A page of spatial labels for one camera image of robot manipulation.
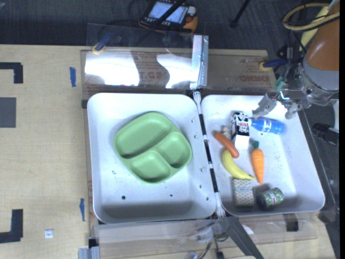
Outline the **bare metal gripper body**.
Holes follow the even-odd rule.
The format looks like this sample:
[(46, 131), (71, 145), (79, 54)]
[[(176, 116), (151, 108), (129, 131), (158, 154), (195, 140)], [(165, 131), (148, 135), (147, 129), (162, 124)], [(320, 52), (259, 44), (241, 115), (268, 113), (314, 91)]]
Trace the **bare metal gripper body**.
[(286, 107), (333, 106), (339, 93), (339, 72), (297, 68), (279, 91)]

